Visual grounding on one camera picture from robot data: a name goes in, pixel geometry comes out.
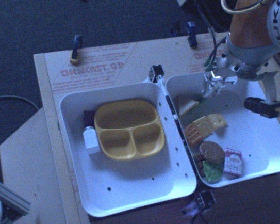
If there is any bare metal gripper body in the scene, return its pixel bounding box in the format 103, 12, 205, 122
214, 49, 265, 87

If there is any dark green leaf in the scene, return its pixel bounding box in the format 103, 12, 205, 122
187, 96, 210, 119

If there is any tan bread slice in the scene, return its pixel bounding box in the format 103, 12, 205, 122
175, 91, 202, 118

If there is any yellow square cracker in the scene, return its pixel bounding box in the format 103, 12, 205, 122
206, 111, 229, 132

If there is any yellow cheese slice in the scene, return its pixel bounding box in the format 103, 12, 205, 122
191, 115, 215, 139

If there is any thin black and white rod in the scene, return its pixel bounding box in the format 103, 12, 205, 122
157, 72, 202, 183

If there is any orange waffle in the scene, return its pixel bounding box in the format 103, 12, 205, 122
182, 121, 206, 149

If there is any brown burger patty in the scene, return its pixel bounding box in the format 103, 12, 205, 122
197, 138, 227, 166

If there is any white plastic tray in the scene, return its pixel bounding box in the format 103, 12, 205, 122
57, 76, 201, 222
163, 59, 280, 195

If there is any dark brown bacon strip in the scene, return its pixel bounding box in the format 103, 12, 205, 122
192, 152, 207, 179

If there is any red and white carton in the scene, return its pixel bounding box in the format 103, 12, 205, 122
219, 146, 246, 181

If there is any brown cardboard board red print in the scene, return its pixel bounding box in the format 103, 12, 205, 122
33, 17, 280, 224

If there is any green lettuce leaf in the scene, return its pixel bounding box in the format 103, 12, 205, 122
201, 157, 227, 185

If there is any yellow divided plate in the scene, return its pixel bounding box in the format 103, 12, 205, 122
91, 94, 168, 165

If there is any white bottle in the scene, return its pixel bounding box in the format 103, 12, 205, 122
81, 124, 102, 155

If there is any black cylinder on white bracket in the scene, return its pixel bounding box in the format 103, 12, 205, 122
239, 70, 280, 123

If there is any black block with thin wires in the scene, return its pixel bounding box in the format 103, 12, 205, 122
193, 188, 218, 213
148, 63, 166, 84

